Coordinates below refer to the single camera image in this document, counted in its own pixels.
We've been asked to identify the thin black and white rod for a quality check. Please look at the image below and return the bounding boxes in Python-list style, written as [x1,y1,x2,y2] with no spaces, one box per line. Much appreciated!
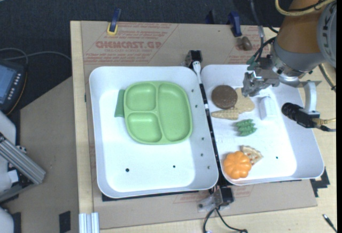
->
[192,61,223,188]

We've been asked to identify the brown toy mushroom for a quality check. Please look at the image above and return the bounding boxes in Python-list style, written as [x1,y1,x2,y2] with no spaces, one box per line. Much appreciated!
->
[236,36,253,52]

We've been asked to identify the toy pizza slice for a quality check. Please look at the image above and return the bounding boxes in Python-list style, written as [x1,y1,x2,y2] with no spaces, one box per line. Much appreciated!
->
[239,145,264,166]

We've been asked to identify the green toy pea pods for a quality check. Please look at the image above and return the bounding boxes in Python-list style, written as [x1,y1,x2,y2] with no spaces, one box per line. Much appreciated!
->
[234,118,258,137]

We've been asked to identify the green divided plate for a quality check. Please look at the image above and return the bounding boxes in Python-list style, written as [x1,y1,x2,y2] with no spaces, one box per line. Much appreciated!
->
[114,81,193,145]

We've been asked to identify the black cylinder on white bracket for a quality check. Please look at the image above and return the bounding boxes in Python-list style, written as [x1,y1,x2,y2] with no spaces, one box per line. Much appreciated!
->
[281,81,322,129]

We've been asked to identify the beige toy bread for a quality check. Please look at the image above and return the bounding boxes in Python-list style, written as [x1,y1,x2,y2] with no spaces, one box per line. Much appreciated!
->
[234,87,255,114]

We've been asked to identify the white plastic tray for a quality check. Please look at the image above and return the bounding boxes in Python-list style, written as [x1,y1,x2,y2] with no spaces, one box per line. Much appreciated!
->
[200,64,325,187]
[88,66,220,199]

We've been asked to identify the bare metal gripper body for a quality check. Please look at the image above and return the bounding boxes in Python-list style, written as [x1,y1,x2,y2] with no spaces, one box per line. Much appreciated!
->
[248,57,301,89]

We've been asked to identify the orange toy pumpkin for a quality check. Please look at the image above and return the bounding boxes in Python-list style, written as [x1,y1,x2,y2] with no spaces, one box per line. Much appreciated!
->
[222,150,253,181]

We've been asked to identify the brown round biscuit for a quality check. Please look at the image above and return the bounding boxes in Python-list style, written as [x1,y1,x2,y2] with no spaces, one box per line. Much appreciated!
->
[211,84,238,110]

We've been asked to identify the yellow toy corn cob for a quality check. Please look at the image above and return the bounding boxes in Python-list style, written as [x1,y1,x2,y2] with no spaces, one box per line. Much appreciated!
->
[211,108,239,121]

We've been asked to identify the brown cardboard board, red print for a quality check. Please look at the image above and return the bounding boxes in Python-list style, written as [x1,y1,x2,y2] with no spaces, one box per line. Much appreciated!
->
[80,20,318,230]

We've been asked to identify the white carton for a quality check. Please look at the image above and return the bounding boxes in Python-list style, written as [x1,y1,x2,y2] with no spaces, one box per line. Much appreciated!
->
[258,95,277,121]

